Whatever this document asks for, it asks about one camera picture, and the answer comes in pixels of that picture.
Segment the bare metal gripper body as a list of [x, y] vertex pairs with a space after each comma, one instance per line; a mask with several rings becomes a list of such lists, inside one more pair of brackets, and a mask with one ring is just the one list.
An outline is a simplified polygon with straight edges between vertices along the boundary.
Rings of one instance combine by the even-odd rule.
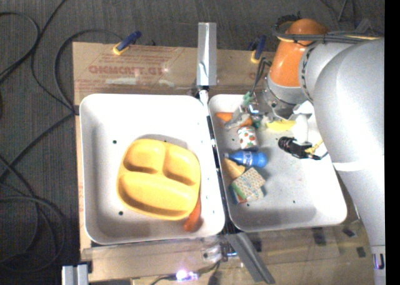
[[270, 121], [282, 119], [284, 102], [271, 91], [254, 91], [249, 105], [250, 111], [259, 116], [265, 116]]

